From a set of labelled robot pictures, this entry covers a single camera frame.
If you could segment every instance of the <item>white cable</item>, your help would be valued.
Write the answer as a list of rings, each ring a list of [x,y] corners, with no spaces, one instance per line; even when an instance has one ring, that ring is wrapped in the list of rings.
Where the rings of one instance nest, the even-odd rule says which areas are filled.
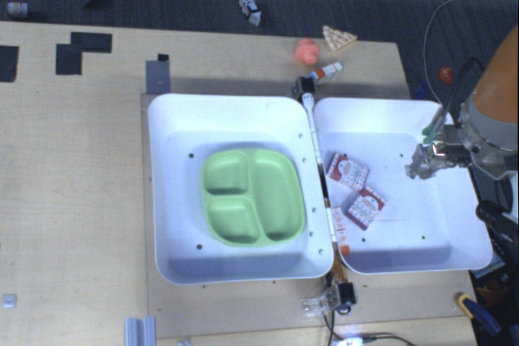
[[[428,71],[427,71],[427,60],[426,60],[427,35],[429,34],[429,29],[431,28],[432,21],[434,20],[434,18],[436,17],[436,14],[440,11],[440,9],[442,7],[448,5],[449,3],[452,3],[452,2],[455,2],[455,1],[456,0],[448,0],[447,2],[442,3],[441,5],[436,7],[436,10],[432,14],[431,20],[429,20],[429,24],[427,25],[427,29],[425,31],[425,36],[423,38],[423,51],[422,51],[422,54],[423,54],[423,70],[425,72],[425,80],[427,81],[427,86],[431,90],[432,95],[435,97],[436,101],[438,101],[441,105],[443,105],[443,104],[442,104],[440,98],[436,95],[434,88],[432,87],[431,81],[429,80],[429,74],[428,74]]]

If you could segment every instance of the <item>red object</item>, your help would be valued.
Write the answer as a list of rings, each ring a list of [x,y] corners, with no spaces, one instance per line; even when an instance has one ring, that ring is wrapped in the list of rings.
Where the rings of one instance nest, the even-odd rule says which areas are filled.
[[[295,59],[303,64],[314,65],[319,56],[319,46],[310,38],[302,38],[294,49]]]
[[[453,70],[448,66],[442,66],[438,73],[438,79],[448,85],[452,84],[454,82]]]
[[[385,201],[372,188],[366,186],[353,205],[346,210],[345,215],[365,231],[384,205]]]

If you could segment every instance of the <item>wooden table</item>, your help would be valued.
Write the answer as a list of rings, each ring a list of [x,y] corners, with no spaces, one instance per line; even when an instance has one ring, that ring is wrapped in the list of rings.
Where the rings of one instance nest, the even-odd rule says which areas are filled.
[[[112,53],[83,53],[81,76],[56,75],[56,44],[70,43],[71,32],[111,33]],[[0,295],[18,296],[14,309],[0,308],[0,344],[123,344],[125,318],[150,313],[140,110],[145,61],[169,55],[174,92],[285,95],[310,70],[293,59],[296,41],[0,22],[0,45],[19,46],[15,82],[0,83]],[[321,65],[345,67],[320,89],[324,95],[409,97],[394,44],[358,41],[330,53],[318,42]],[[351,271],[349,278],[359,300],[338,319],[339,333],[391,331],[419,345],[475,344],[453,301],[460,291],[474,295],[466,271]],[[319,319],[302,322],[298,310],[290,313],[300,296],[296,283],[246,284],[250,295],[229,299],[242,301],[242,321],[234,330],[214,330],[191,316],[186,333],[207,333],[191,337],[193,345],[326,344]],[[210,316],[190,293],[181,293],[178,304],[198,301],[199,316]],[[205,289],[205,307],[221,303],[218,293],[217,285]],[[247,318],[268,297],[279,300],[280,310],[291,309]],[[220,333],[240,327],[248,332]]]

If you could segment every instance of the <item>small bottle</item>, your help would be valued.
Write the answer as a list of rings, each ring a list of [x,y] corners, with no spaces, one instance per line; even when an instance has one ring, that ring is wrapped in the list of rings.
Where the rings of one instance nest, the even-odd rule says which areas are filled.
[[[26,19],[29,16],[27,3],[7,3],[7,14],[12,19]]]
[[[321,85],[322,83],[329,83],[333,81],[342,71],[342,64],[340,62],[335,62],[333,64],[323,66],[318,70],[312,71],[308,76],[315,80],[316,85]]]

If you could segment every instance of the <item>green plate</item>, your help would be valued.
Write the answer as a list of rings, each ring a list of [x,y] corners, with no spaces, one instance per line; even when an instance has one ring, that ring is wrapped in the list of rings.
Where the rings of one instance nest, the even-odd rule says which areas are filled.
[[[280,152],[225,150],[202,168],[202,200],[212,234],[232,246],[287,242],[305,225],[298,173]]]

